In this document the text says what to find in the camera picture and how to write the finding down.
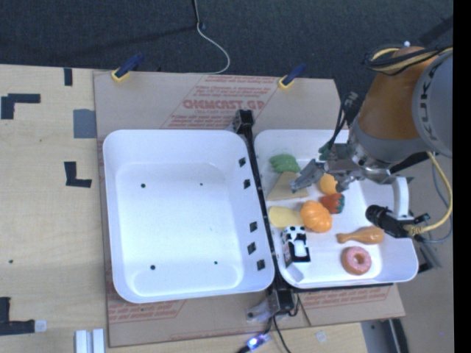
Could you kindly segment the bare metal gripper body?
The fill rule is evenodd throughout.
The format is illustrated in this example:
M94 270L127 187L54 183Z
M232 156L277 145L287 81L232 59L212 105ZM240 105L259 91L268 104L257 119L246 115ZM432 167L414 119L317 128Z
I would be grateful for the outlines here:
M391 166L369 156L361 145L335 143L327 156L324 170L343 183L364 179L387 183L392 179Z

